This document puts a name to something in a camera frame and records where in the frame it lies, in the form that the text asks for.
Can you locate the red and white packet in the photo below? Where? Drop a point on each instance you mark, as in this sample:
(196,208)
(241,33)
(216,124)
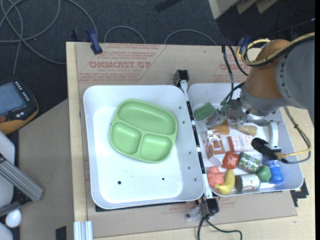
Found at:
(241,144)

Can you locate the brown cardboard board, red print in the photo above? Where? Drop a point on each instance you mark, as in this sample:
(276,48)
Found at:
(150,64)

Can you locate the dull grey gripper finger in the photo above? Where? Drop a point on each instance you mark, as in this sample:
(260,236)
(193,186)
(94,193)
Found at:
(237,124)
(215,117)

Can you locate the red toy pepper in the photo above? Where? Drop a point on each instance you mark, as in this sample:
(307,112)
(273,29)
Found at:
(230,160)

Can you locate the orange pizza slice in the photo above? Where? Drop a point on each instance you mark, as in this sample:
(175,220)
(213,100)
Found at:
(222,128)

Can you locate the pink-orange toy food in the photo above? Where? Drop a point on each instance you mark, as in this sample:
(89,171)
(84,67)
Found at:
(214,176)

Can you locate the white plastic tray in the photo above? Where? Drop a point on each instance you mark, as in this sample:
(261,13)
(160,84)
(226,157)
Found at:
(287,144)
(105,184)

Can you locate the green printed can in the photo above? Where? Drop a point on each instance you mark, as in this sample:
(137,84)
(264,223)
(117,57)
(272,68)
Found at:
(248,162)

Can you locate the white and orange carton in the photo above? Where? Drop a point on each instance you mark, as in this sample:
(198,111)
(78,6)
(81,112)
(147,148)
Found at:
(212,144)

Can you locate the black cylinder on white bracket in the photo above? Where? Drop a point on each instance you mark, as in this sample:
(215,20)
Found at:
(265,146)

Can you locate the blue plastic bottle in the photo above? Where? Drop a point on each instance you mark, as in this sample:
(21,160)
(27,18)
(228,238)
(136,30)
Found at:
(276,174)

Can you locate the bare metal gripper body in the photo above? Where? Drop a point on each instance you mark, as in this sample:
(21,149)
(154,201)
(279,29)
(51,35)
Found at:
(236,111)

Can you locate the tan waffle biscuit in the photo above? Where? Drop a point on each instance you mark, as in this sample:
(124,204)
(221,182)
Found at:
(248,129)

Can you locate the green divided plate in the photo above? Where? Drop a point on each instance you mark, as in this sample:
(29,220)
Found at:
(143,119)

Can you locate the green ridged toy vegetable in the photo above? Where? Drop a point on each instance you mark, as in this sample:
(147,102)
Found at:
(203,111)

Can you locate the white and red can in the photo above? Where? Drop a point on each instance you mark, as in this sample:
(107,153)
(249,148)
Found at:
(250,182)

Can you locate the yellow banana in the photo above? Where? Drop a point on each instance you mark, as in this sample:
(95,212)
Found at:
(228,182)

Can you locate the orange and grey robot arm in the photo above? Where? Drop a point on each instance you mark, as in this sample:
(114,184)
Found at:
(280,69)

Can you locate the thin black and white rod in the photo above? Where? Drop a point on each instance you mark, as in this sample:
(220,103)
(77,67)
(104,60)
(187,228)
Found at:
(193,127)

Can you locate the green round toy fruit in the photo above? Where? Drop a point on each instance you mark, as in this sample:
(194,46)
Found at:
(264,174)

